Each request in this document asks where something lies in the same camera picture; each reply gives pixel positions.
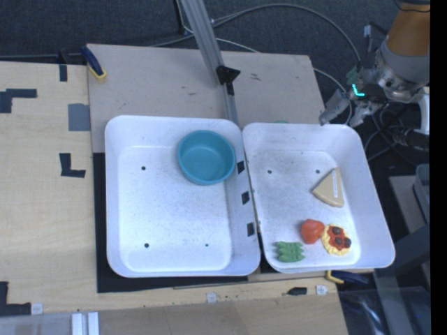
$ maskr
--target metal bracket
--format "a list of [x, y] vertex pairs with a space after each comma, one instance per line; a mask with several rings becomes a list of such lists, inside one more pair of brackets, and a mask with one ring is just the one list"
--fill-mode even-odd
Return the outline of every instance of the metal bracket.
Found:
[[217, 77], [221, 84], [226, 85], [226, 91], [229, 95], [234, 96], [235, 90], [233, 88], [233, 81], [240, 74], [240, 70], [235, 70], [226, 66], [219, 66], [216, 68]]

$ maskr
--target red toy tomato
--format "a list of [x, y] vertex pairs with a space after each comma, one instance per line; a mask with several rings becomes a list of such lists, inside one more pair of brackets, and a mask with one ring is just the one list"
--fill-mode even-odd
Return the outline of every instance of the red toy tomato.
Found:
[[302, 238], [308, 244], [315, 243], [323, 235], [323, 231], [324, 223], [310, 218], [301, 225]]

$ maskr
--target hole in tray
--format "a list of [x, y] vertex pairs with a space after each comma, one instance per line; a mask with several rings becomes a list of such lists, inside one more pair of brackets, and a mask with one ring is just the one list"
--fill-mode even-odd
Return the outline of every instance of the hole in tray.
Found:
[[250, 195], [248, 191], [245, 191], [242, 194], [242, 204], [246, 204], [248, 201], [250, 201]]
[[240, 174], [244, 170], [245, 170], [244, 161], [240, 161], [239, 163], [237, 163], [237, 173]]
[[254, 222], [247, 223], [247, 236], [253, 236], [254, 235]]

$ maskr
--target black mat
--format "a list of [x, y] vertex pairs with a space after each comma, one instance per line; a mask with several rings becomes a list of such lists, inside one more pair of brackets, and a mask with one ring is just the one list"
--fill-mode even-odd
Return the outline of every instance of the black mat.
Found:
[[186, 285], [236, 283], [248, 280], [246, 276], [125, 278], [119, 274], [116, 274], [108, 264], [106, 253], [104, 153], [95, 153], [93, 155], [93, 168], [96, 228], [96, 275], [98, 293], [133, 292], [136, 290]]

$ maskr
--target blue bowl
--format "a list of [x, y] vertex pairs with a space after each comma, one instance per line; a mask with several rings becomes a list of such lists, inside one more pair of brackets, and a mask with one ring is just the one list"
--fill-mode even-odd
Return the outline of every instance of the blue bowl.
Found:
[[226, 180], [236, 165], [231, 143], [213, 131], [194, 131], [177, 148], [177, 159], [184, 175], [198, 185], [212, 185]]

